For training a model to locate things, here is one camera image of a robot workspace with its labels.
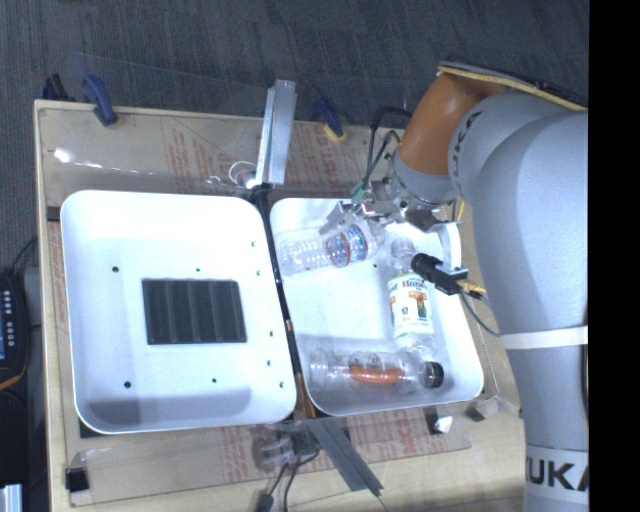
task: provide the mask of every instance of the white tray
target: white tray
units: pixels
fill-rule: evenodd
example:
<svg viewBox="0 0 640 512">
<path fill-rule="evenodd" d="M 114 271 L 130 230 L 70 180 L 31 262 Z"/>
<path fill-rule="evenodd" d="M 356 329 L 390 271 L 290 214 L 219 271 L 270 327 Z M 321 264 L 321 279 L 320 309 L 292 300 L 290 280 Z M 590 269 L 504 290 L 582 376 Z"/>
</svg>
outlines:
<svg viewBox="0 0 640 512">
<path fill-rule="evenodd" d="M 291 359 L 251 204 L 81 191 L 64 202 L 61 223 L 74 398 L 89 427 L 173 430 L 273 423 L 291 413 Z M 145 278 L 236 281 L 247 341 L 148 344 Z"/>
<path fill-rule="evenodd" d="M 283 199 L 271 210 L 276 245 L 288 233 L 319 228 L 335 199 Z M 408 237 L 416 248 L 442 259 L 436 234 L 424 234 L 405 223 L 385 230 L 386 243 L 371 260 L 342 269 L 329 268 L 283 279 L 287 305 L 302 361 L 307 392 L 315 406 L 333 416 L 464 402 L 475 398 L 484 383 L 460 299 L 429 285 L 439 362 L 445 380 L 437 389 L 402 395 L 386 386 L 318 390 L 310 382 L 310 357 L 318 348 L 339 352 L 394 350 L 388 314 L 386 261 L 391 241 Z"/>
</svg>

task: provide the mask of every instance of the plastic bottle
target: plastic bottle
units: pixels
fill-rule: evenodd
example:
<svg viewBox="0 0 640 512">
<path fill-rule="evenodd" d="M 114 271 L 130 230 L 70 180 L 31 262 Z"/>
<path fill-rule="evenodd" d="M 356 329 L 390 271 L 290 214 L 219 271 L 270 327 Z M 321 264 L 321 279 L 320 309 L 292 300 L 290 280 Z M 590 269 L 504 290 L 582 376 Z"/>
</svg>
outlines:
<svg viewBox="0 0 640 512">
<path fill-rule="evenodd" d="M 366 221 L 324 237 L 288 238 L 277 249 L 280 271 L 291 276 L 326 267 L 342 268 L 371 258 L 384 234 Z"/>
<path fill-rule="evenodd" d="M 424 279 L 411 270 L 415 254 L 416 248 L 408 238 L 398 238 L 391 244 L 387 289 L 393 340 L 398 351 L 408 351 L 442 373 L 437 362 L 429 292 Z"/>
<path fill-rule="evenodd" d="M 311 357 L 310 386 L 318 390 L 393 388 L 409 394 L 442 384 L 442 367 L 422 361 L 415 353 L 339 353 L 316 350 Z"/>
</svg>

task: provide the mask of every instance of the bottle label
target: bottle label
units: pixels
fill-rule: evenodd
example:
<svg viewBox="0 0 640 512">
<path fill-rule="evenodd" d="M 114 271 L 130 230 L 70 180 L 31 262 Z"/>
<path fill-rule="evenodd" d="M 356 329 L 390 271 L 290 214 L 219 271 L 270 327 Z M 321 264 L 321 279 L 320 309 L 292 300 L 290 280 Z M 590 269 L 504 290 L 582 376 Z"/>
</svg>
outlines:
<svg viewBox="0 0 640 512">
<path fill-rule="evenodd" d="M 408 334 L 433 336 L 431 304 L 424 280 L 414 273 L 400 274 L 388 282 L 393 337 Z"/>
</svg>

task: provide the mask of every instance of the plastic container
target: plastic container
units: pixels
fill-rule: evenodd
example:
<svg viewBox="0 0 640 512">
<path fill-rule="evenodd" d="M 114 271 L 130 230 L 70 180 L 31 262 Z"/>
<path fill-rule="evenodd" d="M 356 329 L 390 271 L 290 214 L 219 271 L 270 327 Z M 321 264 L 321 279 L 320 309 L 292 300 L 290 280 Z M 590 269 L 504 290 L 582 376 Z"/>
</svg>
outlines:
<svg viewBox="0 0 640 512">
<path fill-rule="evenodd" d="M 442 385 L 444 372 L 438 363 L 422 361 L 407 350 L 351 354 L 318 349 L 311 358 L 312 389 L 340 390 L 393 388 L 400 394 Z"/>
<path fill-rule="evenodd" d="M 374 256 L 384 234 L 366 221 L 351 224 L 327 236 L 291 236 L 278 245 L 280 271 L 285 276 L 321 268 L 343 268 Z"/>
</svg>

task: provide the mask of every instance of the black vent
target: black vent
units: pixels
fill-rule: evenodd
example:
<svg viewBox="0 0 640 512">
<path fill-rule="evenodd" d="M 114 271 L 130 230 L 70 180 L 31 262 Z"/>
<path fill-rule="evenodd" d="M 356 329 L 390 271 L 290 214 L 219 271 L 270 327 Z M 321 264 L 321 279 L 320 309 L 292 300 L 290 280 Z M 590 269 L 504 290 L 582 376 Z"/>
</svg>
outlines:
<svg viewBox="0 0 640 512">
<path fill-rule="evenodd" d="M 147 343 L 246 342 L 235 281 L 144 279 Z"/>
</svg>

